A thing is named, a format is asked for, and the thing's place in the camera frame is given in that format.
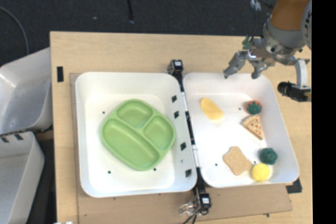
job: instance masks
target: tabletop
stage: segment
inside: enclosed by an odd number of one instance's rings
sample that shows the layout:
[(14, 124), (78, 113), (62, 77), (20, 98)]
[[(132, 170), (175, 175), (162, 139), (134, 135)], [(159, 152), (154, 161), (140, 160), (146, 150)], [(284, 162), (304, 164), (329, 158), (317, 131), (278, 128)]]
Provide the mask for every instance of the tabletop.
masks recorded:
[[(238, 36), (51, 32), (57, 221), (109, 223), (113, 215), (113, 223), (127, 223), (131, 219), (132, 223), (183, 223), (185, 218), (177, 216), (177, 204), (191, 197), (190, 193), (181, 193), (94, 199), (82, 191), (76, 165), (72, 75), (88, 71), (164, 72), (172, 59), (183, 61), (185, 73), (223, 72), (233, 54), (241, 49), (243, 40)], [(304, 48), (297, 57), (311, 59), (311, 51)], [(252, 71), (247, 62), (240, 72)], [(310, 63), (307, 71), (310, 85)], [(278, 63), (262, 74), (274, 89), (282, 81), (296, 83), (293, 66)], [(311, 103), (297, 102), (278, 92), (276, 98), (300, 167), (302, 192), (288, 195), (282, 184), (209, 188), (214, 206), (208, 216), (197, 221), (312, 223)]]

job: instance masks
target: bread slice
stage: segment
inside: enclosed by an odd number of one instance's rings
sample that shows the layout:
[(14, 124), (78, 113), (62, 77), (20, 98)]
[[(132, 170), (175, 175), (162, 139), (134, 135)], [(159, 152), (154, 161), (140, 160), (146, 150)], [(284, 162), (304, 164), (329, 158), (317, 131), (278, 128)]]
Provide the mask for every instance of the bread slice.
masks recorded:
[(241, 149), (233, 146), (223, 156), (223, 161), (230, 167), (231, 171), (236, 175), (241, 175), (252, 167), (252, 162), (242, 153)]
[(258, 114), (244, 119), (242, 125), (260, 140), (264, 139), (264, 131)]

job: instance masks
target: toy food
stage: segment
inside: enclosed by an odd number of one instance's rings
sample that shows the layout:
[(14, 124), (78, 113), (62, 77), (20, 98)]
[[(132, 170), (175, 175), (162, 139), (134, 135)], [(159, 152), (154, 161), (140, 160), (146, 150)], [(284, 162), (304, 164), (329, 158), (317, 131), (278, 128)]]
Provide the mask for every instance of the toy food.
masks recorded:
[(219, 120), (224, 116), (223, 111), (209, 98), (205, 97), (201, 100), (201, 109), (205, 115), (211, 120)]
[(223, 161), (230, 167), (231, 171), (236, 175), (241, 175), (252, 167), (252, 162), (242, 153), (241, 149), (233, 146), (223, 156)]
[(246, 106), (248, 113), (252, 115), (259, 114), (261, 112), (261, 108), (262, 108), (261, 104), (257, 101), (250, 101), (247, 103)]
[(255, 181), (265, 181), (269, 178), (270, 169), (267, 164), (258, 163), (252, 168), (252, 178)]
[(262, 163), (273, 165), (278, 158), (277, 153), (271, 147), (263, 148), (260, 151), (260, 160)]
[(264, 139), (264, 131), (259, 115), (252, 115), (243, 120), (242, 125), (260, 140)]

